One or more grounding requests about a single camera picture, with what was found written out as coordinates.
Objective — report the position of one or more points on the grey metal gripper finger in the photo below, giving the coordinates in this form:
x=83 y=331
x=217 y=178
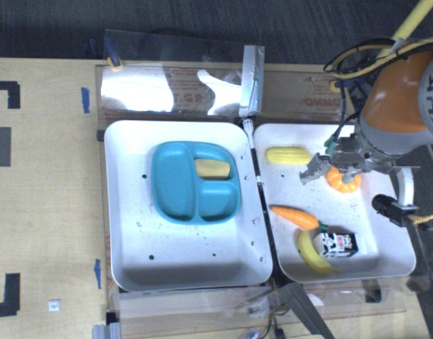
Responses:
x=350 y=175
x=315 y=168

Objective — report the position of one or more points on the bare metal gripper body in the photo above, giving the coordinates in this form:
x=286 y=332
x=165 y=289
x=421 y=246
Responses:
x=347 y=154

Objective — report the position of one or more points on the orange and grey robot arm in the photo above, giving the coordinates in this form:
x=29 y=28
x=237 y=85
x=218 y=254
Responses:
x=392 y=97

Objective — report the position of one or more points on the orange pumpkin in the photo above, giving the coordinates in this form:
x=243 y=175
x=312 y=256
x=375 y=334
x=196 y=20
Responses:
x=343 y=185

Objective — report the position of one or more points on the yellow corn cob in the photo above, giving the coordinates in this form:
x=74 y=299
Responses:
x=288 y=156

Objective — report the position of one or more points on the white plastic tray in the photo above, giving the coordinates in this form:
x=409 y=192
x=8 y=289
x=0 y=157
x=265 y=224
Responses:
x=188 y=253
x=357 y=217

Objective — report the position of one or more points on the orange carrot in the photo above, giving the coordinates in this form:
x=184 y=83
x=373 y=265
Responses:
x=297 y=217

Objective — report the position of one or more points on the black and white milk carton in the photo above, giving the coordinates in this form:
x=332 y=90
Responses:
x=338 y=244

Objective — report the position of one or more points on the yellow banana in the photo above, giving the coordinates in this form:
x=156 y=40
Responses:
x=309 y=254

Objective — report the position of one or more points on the yellow bread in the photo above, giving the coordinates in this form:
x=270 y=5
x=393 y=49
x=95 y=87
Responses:
x=212 y=169

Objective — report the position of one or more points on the blue divided plate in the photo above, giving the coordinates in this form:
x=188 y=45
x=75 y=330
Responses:
x=173 y=185

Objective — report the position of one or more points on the black cylinder on white bracket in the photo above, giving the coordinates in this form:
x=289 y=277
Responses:
x=392 y=208

